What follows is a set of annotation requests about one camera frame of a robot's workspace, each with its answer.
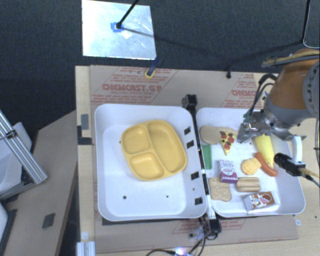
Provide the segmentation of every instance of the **toy hot dog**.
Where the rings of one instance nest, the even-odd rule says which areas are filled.
[[[255,157],[256,159],[258,159],[258,161],[259,161],[260,164],[261,164],[261,169],[262,169],[266,174],[268,174],[268,175],[270,175],[270,176],[273,176],[273,177],[274,177],[274,176],[277,176],[277,174],[278,174],[277,171],[276,171],[275,169],[272,169],[272,168],[266,163],[263,155],[262,155],[260,152],[255,153],[254,157]]]

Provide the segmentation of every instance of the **cardboard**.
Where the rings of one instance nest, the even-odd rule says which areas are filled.
[[[203,107],[248,109],[257,90],[257,78],[261,76],[261,74],[233,72],[231,79],[227,79],[226,74],[219,71],[156,69],[153,78],[146,79],[145,71],[146,68],[118,66],[91,66],[78,69],[78,72],[82,72],[82,79],[76,81],[77,91],[88,92],[88,87],[90,91],[90,96],[82,95],[85,100],[78,101],[81,108],[81,111],[78,110],[78,123],[80,115],[89,115],[93,144],[94,236],[92,238],[95,240],[98,254],[177,246],[192,247],[196,242],[190,239],[189,233],[197,229],[200,223],[197,219],[130,223],[103,220],[97,208],[94,146],[94,113],[97,107],[104,103],[180,106],[186,94],[196,94],[197,109]],[[256,108],[261,107],[262,103],[258,102]],[[221,234],[216,240],[208,241],[207,245],[298,238],[292,215],[223,219],[221,225]]]

